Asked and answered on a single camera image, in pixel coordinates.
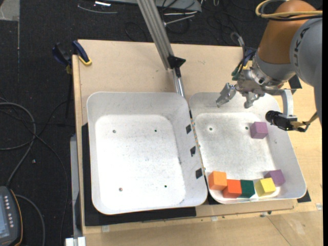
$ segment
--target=metal pole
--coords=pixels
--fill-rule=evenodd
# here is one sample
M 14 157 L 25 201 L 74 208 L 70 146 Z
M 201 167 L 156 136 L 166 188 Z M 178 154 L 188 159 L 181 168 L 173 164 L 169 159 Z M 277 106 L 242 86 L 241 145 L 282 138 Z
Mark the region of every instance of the metal pole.
M 174 56 L 174 53 L 154 0 L 137 0 L 137 2 L 164 67 L 171 69 L 168 57 Z M 177 77 L 175 69 L 172 70 L 172 75 L 176 92 L 184 97 L 185 90 L 181 77 Z
M 175 23 L 175 22 L 179 22 L 179 21 L 182 21 L 182 20 L 185 20 L 185 19 L 188 19 L 188 18 L 192 18 L 194 17 L 195 15 L 190 15 L 190 16 L 186 16 L 184 18 L 180 18 L 180 19 L 177 19 L 177 20 L 173 20 L 173 21 L 169 21 L 169 22 L 164 22 L 164 26 L 167 26 L 168 24 L 172 24 L 172 23 Z

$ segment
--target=black carpet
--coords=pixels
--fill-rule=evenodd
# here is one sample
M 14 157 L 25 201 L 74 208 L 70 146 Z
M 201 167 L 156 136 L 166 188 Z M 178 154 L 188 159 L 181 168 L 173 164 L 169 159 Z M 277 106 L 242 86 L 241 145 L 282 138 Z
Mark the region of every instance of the black carpet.
M 235 46 L 230 39 L 231 32 L 235 31 L 243 37 L 246 46 L 257 48 L 267 25 L 265 19 L 254 13 L 262 1 L 220 0 L 215 7 L 213 0 L 207 0 L 202 13 L 169 26 L 169 39 L 172 43 Z M 322 6 L 322 0 L 304 1 L 315 8 Z M 64 238 L 73 233 L 69 197 L 60 236 L 66 188 L 68 185 L 70 190 L 71 185 L 69 141 L 75 132 L 74 109 L 71 103 L 65 119 L 64 103 L 51 115 L 54 108 L 66 100 L 69 84 L 65 67 L 52 57 L 52 47 L 61 42 L 72 53 L 71 42 L 78 38 L 151 41 L 138 6 L 113 3 L 111 8 L 100 8 L 93 4 L 94 1 L 82 0 L 20 0 L 19 51 L 17 23 L 0 21 L 0 97 L 27 108 L 37 121 L 37 133 L 46 126 L 40 135 L 45 143 L 35 141 L 32 152 L 14 176 L 11 188 L 40 208 L 47 227 L 48 246 L 61 245 Z M 165 16 L 165 21 L 179 17 Z M 18 116 L 13 110 L 5 111 Z M 3 112 L 0 113 L 0 130 L 0 148 L 17 146 L 32 137 L 21 121 Z M 6 182 L 26 148 L 0 151 L 0 185 Z M 40 245 L 42 233 L 38 215 L 26 202 L 19 202 L 24 243 Z

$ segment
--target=wooden table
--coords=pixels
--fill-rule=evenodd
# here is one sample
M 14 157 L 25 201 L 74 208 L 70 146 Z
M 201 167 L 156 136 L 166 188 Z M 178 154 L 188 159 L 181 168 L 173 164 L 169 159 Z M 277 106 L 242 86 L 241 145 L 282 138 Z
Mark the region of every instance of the wooden table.
M 153 43 L 79 40 L 93 63 L 84 66 L 73 55 L 74 103 L 79 190 L 83 191 L 81 126 L 87 122 L 86 101 L 98 91 L 174 92 Z M 220 92 L 231 82 L 231 72 L 242 56 L 240 47 L 173 44 L 189 102 L 197 92 Z M 308 120 L 315 112 L 313 88 L 302 83 L 294 94 L 294 113 Z M 276 97 L 280 108 L 282 101 Z M 290 132 L 311 197 L 196 207 L 197 217 L 165 221 L 86 227 L 81 231 L 90 245 L 323 245 L 322 128 L 314 121 L 306 133 Z M 80 192 L 84 223 L 84 195 Z

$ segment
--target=orange cube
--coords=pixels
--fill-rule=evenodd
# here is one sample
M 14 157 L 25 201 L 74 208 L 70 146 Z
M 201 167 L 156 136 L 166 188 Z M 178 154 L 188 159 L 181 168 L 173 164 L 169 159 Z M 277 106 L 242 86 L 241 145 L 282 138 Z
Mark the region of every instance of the orange cube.
M 209 188 L 211 190 L 221 191 L 227 186 L 226 172 L 213 171 L 209 175 Z
M 224 198 L 238 198 L 241 195 L 241 183 L 237 179 L 227 179 L 227 187 L 223 190 Z

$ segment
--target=black clamp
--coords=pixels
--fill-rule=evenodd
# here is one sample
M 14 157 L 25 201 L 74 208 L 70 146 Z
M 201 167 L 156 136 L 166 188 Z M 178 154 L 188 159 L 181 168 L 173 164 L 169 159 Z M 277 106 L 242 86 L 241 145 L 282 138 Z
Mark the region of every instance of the black clamp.
M 84 48 L 81 46 L 81 44 L 78 41 L 73 41 L 72 46 L 74 49 L 74 54 L 78 55 L 78 58 L 80 61 L 86 65 L 89 66 L 91 65 L 92 61 L 91 58 L 88 57 L 87 53 L 85 52 Z M 57 62 L 60 64 L 66 66 L 66 71 L 69 74 L 72 74 L 72 59 L 71 55 L 66 52 L 61 45 L 61 43 L 57 43 L 53 48 L 52 48 L 52 55 L 55 58 Z
M 168 57 L 168 61 L 171 69 L 174 69 L 176 76 L 180 78 L 181 77 L 180 67 L 184 62 L 186 62 L 186 60 L 177 56 L 170 55 Z

